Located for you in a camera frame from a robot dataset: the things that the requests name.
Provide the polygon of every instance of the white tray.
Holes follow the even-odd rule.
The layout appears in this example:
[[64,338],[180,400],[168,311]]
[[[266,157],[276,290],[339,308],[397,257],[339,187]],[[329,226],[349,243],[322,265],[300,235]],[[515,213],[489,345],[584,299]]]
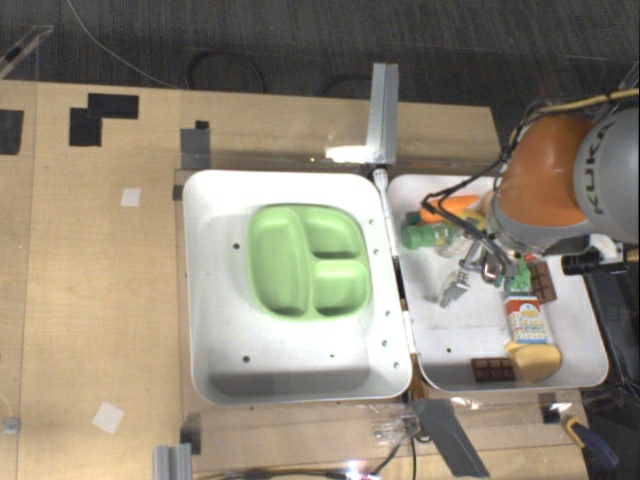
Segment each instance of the white tray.
[[[426,175],[395,178],[388,196],[398,236],[405,214],[416,211],[425,195],[462,179]],[[492,181],[480,179],[460,194],[482,196],[490,190]],[[444,259],[430,249],[410,251],[398,245],[420,365],[433,386],[454,392],[577,388],[595,386],[605,379],[607,355],[584,280],[581,276],[565,276],[559,257],[547,259],[558,299],[544,304],[543,312],[551,342],[562,352],[561,368],[538,384],[478,384],[473,377],[472,358],[507,357],[503,347],[511,334],[501,293],[472,274],[471,290],[443,309],[435,301],[447,276],[457,269],[460,257]]]
[[[350,174],[202,171],[184,187],[191,366],[200,395],[224,405],[388,398],[411,362],[378,192]],[[371,266],[363,310],[326,321],[274,318],[251,294],[246,236],[273,204],[341,209],[360,226]]]

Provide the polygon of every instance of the white tape marker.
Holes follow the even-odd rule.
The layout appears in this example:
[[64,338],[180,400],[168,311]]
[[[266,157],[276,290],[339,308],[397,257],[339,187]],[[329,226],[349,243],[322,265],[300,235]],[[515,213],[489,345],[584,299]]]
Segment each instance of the white tape marker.
[[102,402],[92,423],[100,430],[104,430],[105,432],[109,432],[109,434],[113,435],[116,433],[123,416],[123,410],[118,409],[115,405],[112,405],[109,402]]
[[141,188],[125,188],[122,192],[120,206],[140,206]]

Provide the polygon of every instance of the black cable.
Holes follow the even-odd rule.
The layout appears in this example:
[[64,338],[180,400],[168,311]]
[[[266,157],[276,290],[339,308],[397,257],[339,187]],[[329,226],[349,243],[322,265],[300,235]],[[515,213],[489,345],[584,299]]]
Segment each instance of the black cable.
[[101,50],[105,51],[106,53],[111,55],[114,59],[118,60],[119,62],[121,62],[122,64],[127,66],[128,68],[130,68],[133,71],[135,71],[136,73],[142,75],[143,77],[148,78],[149,80],[151,80],[151,81],[153,81],[153,82],[155,82],[155,83],[157,83],[159,85],[163,85],[164,87],[170,87],[172,89],[180,89],[180,87],[176,87],[175,85],[168,84],[167,82],[164,82],[164,81],[160,80],[159,78],[151,76],[149,73],[146,73],[145,71],[142,71],[140,68],[138,68],[138,67],[134,66],[133,64],[131,64],[131,62],[127,61],[126,59],[123,59],[120,55],[118,55],[112,49],[107,48],[104,45],[104,43],[102,43],[102,41],[100,41],[96,36],[94,36],[93,33],[91,32],[91,30],[89,30],[87,28],[87,26],[84,23],[84,20],[80,17],[80,14],[76,10],[75,5],[73,5],[73,2],[71,0],[65,0],[65,1],[67,2],[67,5],[69,6],[69,10],[71,11],[71,14],[73,14],[74,18],[76,19],[76,21],[80,25],[80,28],[82,29],[82,31],[87,35],[87,37],[89,39],[91,39],[91,41],[98,48],[100,48]]
[[204,50],[202,52],[196,53],[187,66],[187,88],[195,89],[194,77],[193,74],[198,67],[198,64],[202,62],[207,57],[215,57],[217,55],[227,55],[229,57],[233,57],[235,59],[239,59],[247,63],[247,65],[251,68],[252,73],[255,75],[255,78],[258,80],[258,87],[261,93],[267,92],[267,83],[265,82],[264,75],[258,65],[253,62],[247,55],[242,53],[231,52],[228,50]]
[[410,438],[411,442],[411,457],[413,460],[413,474],[411,475],[411,480],[416,480],[418,474],[418,457],[416,456],[416,443],[413,438]]
[[[413,439],[411,440],[411,443],[412,443],[414,460],[417,461],[417,458],[415,456],[415,445],[413,444]],[[389,462],[393,460],[393,458],[396,456],[396,453],[398,453],[398,450],[400,449],[401,446],[402,446],[402,442],[394,446],[391,452],[389,453],[389,455],[380,464],[378,464],[378,466],[373,471],[371,471],[370,474],[377,475],[378,473],[380,473],[380,471],[382,471],[382,469],[387,464],[389,464]],[[415,470],[417,470],[417,462],[414,465],[414,471]],[[320,478],[328,478],[329,480],[349,480],[349,477],[347,476],[346,473],[342,473],[336,470],[321,470],[321,469],[289,469],[286,471],[254,469],[254,470],[250,470],[245,473],[242,473],[240,475],[222,476],[222,477],[218,475],[214,475],[214,476],[205,477],[202,480],[271,480],[272,478],[295,476],[295,475],[307,475],[307,476],[314,476],[314,477],[320,477]]]
[[366,73],[341,73],[337,76],[334,76],[326,84],[320,87],[320,89],[318,90],[318,96],[326,96],[327,93],[336,85],[342,82],[347,82],[349,80],[365,80],[371,82],[371,75],[368,75]]
[[384,459],[380,464],[378,464],[378,466],[373,471],[371,471],[371,474],[377,475],[378,473],[380,473],[380,471],[382,471],[384,467],[393,460],[393,458],[396,456],[396,453],[398,453],[398,450],[400,449],[401,446],[402,446],[402,442],[394,446],[393,450],[391,450],[391,453],[389,453],[387,458]]
[[[463,181],[461,181],[457,185],[446,188],[439,192],[427,194],[427,196],[422,201],[422,207],[424,209],[426,209],[431,213],[438,214],[441,217],[443,217],[445,220],[464,229],[469,235],[473,236],[476,240],[478,240],[485,247],[485,249],[491,251],[493,255],[496,257],[496,259],[498,260],[498,262],[500,263],[500,267],[502,268],[502,273],[507,277],[511,277],[514,272],[513,272],[513,267],[511,265],[511,260],[507,256],[507,254],[502,250],[502,248],[500,248],[500,246],[498,246],[498,244],[496,244],[492,238],[487,236],[486,233],[479,230],[478,228],[476,228],[469,222],[465,221],[464,219],[461,219],[457,215],[454,215],[453,213],[447,211],[443,207],[443,203],[444,201],[447,200],[447,198],[449,198],[452,194],[454,194],[458,190],[463,189],[467,185],[473,183],[474,181],[481,178],[482,176],[485,176],[486,174],[490,173],[493,169],[502,165],[503,162],[506,162],[509,159],[509,155],[510,155],[510,148],[508,147],[503,148],[500,156],[492,164],[488,165],[484,169],[481,169],[474,175],[469,176],[468,178],[465,178]],[[433,198],[439,198],[437,206],[434,206],[429,202],[429,200]]]

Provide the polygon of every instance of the green divided plate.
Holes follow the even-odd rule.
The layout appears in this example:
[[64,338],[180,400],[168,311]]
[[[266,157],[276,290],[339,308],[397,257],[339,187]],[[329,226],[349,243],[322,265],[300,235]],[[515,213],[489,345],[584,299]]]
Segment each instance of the green divided plate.
[[343,211],[277,205],[255,213],[247,241],[249,281],[271,315],[300,320],[347,315],[371,298],[360,227]]

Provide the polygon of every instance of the wooden surface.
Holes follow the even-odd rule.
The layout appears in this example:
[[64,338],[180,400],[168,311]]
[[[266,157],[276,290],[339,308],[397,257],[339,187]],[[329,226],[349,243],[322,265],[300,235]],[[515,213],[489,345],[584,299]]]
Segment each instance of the wooden surface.
[[[27,95],[24,101],[16,97],[9,102],[8,94],[21,91]],[[37,106],[35,98],[28,97],[33,91]],[[139,95],[139,119],[105,119],[101,148],[69,147],[69,108],[86,107],[91,91]],[[192,128],[196,119],[208,120],[214,156],[226,152],[274,159],[322,158],[327,147],[364,143],[368,105],[2,82],[0,108],[14,107],[24,107],[26,119],[35,120],[36,142],[35,156],[29,155],[26,136],[18,157],[0,157],[0,182],[11,194],[4,197],[3,192],[0,199],[0,239],[8,240],[0,244],[4,251],[0,251],[0,300],[14,297],[17,304],[11,308],[19,308],[15,287],[28,279],[22,292],[26,308],[22,369],[15,360],[21,339],[13,342],[13,352],[2,353],[0,363],[18,380],[21,373],[22,379],[17,475],[10,469],[15,440],[11,448],[3,439],[0,453],[6,455],[0,459],[8,461],[2,461],[0,477],[8,471],[6,478],[20,480],[149,479],[153,447],[176,444],[185,393],[171,198],[180,128]],[[497,153],[488,109],[401,104],[398,122],[401,159],[471,165],[486,164]],[[24,192],[31,177],[32,201]],[[141,189],[139,207],[120,205],[125,188]],[[17,238],[11,233],[18,233]],[[24,240],[29,240],[28,263],[25,253],[15,250]],[[14,272],[13,261],[25,269],[28,265],[28,272]],[[2,306],[2,347],[11,350],[21,317],[8,307]],[[5,319],[7,311],[14,313]],[[6,357],[13,357],[13,363],[5,363]],[[11,396],[16,396],[20,384],[8,382],[4,369],[0,373],[3,393],[13,390]],[[92,425],[103,401],[124,411],[113,435]],[[499,424],[488,423],[495,423],[495,414],[492,420],[482,420],[479,414],[490,413],[467,414],[463,409],[461,418],[474,444],[485,450],[481,454],[494,477],[530,478],[531,471],[539,472],[538,477],[559,478],[557,471],[566,473],[562,478],[584,477],[579,450],[568,444],[559,427],[542,428],[534,401],[531,407],[533,412],[522,412],[510,406],[503,419],[498,418]],[[207,411],[205,419],[213,419],[214,430],[222,432],[230,467],[255,462],[256,456],[263,465],[277,465],[288,456],[282,450],[286,443],[268,440],[277,435],[272,428],[251,426],[249,408],[222,412],[205,404],[202,411]],[[365,449],[371,447],[369,419],[358,420],[367,433]],[[333,426],[316,425],[314,434],[293,436],[292,442],[307,444],[300,462],[321,461],[324,455],[314,454],[314,449],[328,446],[335,433],[344,430],[343,424],[344,420],[334,421]],[[518,433],[529,444],[513,449],[510,443]],[[509,450],[500,451],[498,446]],[[422,452],[426,456],[421,458],[418,478],[449,478],[433,446]],[[384,453],[378,448],[366,458]],[[404,478],[407,468],[410,460],[400,458],[385,470],[385,478]]]

